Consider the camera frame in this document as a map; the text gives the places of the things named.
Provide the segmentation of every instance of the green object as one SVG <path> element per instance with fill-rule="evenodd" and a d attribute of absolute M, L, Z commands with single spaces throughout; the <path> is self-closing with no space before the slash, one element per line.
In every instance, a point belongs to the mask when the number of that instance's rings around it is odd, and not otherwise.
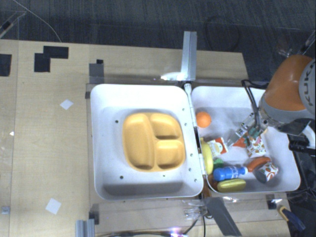
<path fill-rule="evenodd" d="M 246 133 L 245 135 L 243 135 L 243 138 L 245 139 L 244 143 L 245 143 L 246 147 L 249 147 L 250 142 L 249 142 L 248 134 Z"/>
<path fill-rule="evenodd" d="M 253 138 L 258 138 L 262 132 L 262 130 L 258 131 L 255 127 L 253 127 L 248 131 L 248 134 Z"/>
<path fill-rule="evenodd" d="M 213 162 L 213 169 L 224 167 L 224 162 L 222 159 L 216 158 Z"/>

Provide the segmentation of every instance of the cable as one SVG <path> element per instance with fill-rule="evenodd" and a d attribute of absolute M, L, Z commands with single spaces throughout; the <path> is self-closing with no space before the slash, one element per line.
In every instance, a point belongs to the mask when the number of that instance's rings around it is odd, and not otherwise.
<path fill-rule="evenodd" d="M 133 237 L 137 235 L 157 235 L 162 237 L 171 237 L 171 234 L 164 232 L 125 232 L 120 234 L 101 235 L 99 237 Z"/>
<path fill-rule="evenodd" d="M 218 20 L 223 20 L 225 22 L 225 26 L 231 26 L 234 28 L 235 30 L 235 37 L 236 37 L 236 40 L 235 42 L 233 42 L 233 44 L 231 44 L 229 47 L 227 47 L 226 49 L 224 50 L 220 50 L 220 51 L 228 51 L 228 52 L 233 52 L 235 51 L 235 49 L 237 48 L 238 44 L 239 44 L 239 38 L 240 38 L 240 34 L 239 34 L 239 29 L 238 27 L 230 20 L 228 20 L 227 18 L 225 17 L 222 17 L 220 15 L 215 15 L 215 16 L 211 16 L 211 17 L 208 17 L 204 23 L 204 32 L 205 32 L 205 36 L 206 36 L 206 43 L 208 45 L 208 48 L 211 50 L 211 51 L 219 51 L 219 50 L 214 50 L 214 47 L 212 45 L 212 42 L 211 42 L 211 36 L 209 34 L 209 29 L 208 29 L 208 25 L 209 23 L 217 23 Z"/>
<path fill-rule="evenodd" d="M 205 225 L 205 218 L 204 216 L 202 216 L 202 219 L 203 219 L 203 226 L 204 226 L 204 237 L 206 236 L 206 225 Z"/>
<path fill-rule="evenodd" d="M 187 230 L 184 231 L 183 234 L 186 235 L 196 225 L 197 221 L 198 221 L 198 218 L 193 222 L 193 224 Z"/>
<path fill-rule="evenodd" d="M 27 9 L 25 6 L 23 6 L 22 4 L 20 4 L 17 0 L 12 0 L 12 1 L 14 1 L 14 2 L 17 3 L 19 6 L 21 6 L 21 7 L 24 8 L 24 9 L 26 9 L 29 13 L 31 13 L 31 14 L 34 15 L 34 16 L 36 16 L 39 20 L 41 20 L 42 22 L 44 22 L 44 23 L 54 32 L 54 34 L 56 35 L 56 37 L 58 38 L 58 40 L 59 40 L 60 42 L 62 42 L 61 39 L 59 38 L 58 34 L 56 33 L 56 31 L 54 30 L 54 28 L 53 28 L 50 24 L 48 24 L 45 20 L 43 20 L 41 17 L 37 16 L 34 12 L 30 11 L 30 10 Z"/>
<path fill-rule="evenodd" d="M 183 235 L 186 235 L 196 225 L 197 221 L 198 221 L 198 218 L 194 220 L 192 225 L 183 232 Z M 203 224 L 204 224 L 204 237 L 205 237 L 206 225 L 205 225 L 204 216 L 203 216 Z M 163 236 L 163 237 L 172 237 L 172 235 L 168 232 L 125 232 L 125 233 L 110 234 L 110 235 L 106 234 L 106 235 L 101 235 L 99 237 L 133 237 L 137 235 L 158 235 L 158 236 Z"/>
<path fill-rule="evenodd" d="M 268 83 L 266 83 L 264 85 L 259 85 L 259 84 L 253 83 L 250 80 L 242 80 L 241 84 L 246 90 L 246 93 L 247 93 L 247 95 L 249 97 L 249 100 L 251 102 L 252 110 L 253 110 L 254 115 L 255 115 L 255 123 L 254 123 L 253 127 L 257 131 L 260 131 L 260 129 L 261 129 L 261 121 L 260 121 L 260 116 L 259 116 L 259 108 L 257 107 L 256 100 L 255 100 L 250 88 L 253 87 L 253 88 L 258 88 L 258 89 L 266 89 L 267 86 L 268 86 Z"/>

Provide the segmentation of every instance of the orange ball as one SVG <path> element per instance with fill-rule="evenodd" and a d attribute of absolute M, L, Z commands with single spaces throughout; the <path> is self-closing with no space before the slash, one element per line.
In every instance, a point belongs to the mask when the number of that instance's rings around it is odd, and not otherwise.
<path fill-rule="evenodd" d="M 212 118 L 207 112 L 197 113 L 196 118 L 197 125 L 202 128 L 208 127 L 212 122 Z"/>

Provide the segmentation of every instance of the paper scrap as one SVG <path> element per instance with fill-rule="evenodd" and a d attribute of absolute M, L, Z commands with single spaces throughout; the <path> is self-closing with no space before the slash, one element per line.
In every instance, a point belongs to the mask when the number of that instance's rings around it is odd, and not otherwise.
<path fill-rule="evenodd" d="M 57 200 L 51 198 L 46 206 L 46 210 L 56 215 L 60 206 L 61 202 L 58 202 Z"/>
<path fill-rule="evenodd" d="M 74 104 L 74 103 L 73 103 L 72 101 L 66 99 L 64 102 L 62 102 L 62 103 L 60 104 L 60 106 L 61 106 L 62 108 L 64 108 L 65 110 L 68 110 L 69 107 L 70 107 L 71 105 L 73 105 L 73 104 Z"/>

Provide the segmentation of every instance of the black carpet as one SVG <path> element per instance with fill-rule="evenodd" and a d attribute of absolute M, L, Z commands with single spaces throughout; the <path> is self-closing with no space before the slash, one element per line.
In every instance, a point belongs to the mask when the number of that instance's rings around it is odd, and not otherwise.
<path fill-rule="evenodd" d="M 199 50 L 242 52 L 249 78 L 269 80 L 315 29 L 316 0 L 17 0 L 62 42 L 182 48 L 197 31 Z M 0 23 L 24 10 L 0 0 Z M 30 13 L 4 39 L 58 41 Z"/>

